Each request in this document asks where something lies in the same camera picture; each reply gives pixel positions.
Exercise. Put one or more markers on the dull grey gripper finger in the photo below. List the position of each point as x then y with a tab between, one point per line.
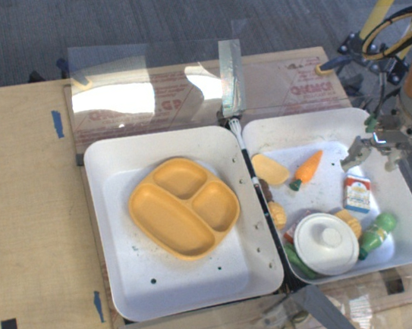
356	144
355	160

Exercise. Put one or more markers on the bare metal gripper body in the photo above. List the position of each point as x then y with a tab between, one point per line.
397	137

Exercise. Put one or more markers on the white red blue carton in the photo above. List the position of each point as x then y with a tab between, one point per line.
357	194

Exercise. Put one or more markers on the orange carrot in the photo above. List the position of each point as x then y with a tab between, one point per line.
308	169

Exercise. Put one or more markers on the yellow corn cob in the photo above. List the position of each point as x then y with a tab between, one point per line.
278	215
352	220

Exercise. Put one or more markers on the green bottle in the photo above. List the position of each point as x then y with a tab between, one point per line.
377	234

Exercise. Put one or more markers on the pale yellow rounded slab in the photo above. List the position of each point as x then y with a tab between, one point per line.
270	168

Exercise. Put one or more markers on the white bowl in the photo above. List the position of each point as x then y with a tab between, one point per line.
325	243

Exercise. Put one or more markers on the brown cardboard board red print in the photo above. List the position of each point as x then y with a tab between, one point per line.
293	81

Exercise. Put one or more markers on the white plastic tray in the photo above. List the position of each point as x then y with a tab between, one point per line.
405	237
139	284

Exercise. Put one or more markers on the brown biscuit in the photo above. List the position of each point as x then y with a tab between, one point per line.
266	190

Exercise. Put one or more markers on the red packet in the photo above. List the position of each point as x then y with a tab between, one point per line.
292	230

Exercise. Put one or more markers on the thin black and white rod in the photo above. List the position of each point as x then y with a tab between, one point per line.
255	181

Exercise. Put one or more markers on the green pea pod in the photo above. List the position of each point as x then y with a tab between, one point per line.
299	262

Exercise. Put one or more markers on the orange divided plate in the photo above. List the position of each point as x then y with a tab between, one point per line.
175	218

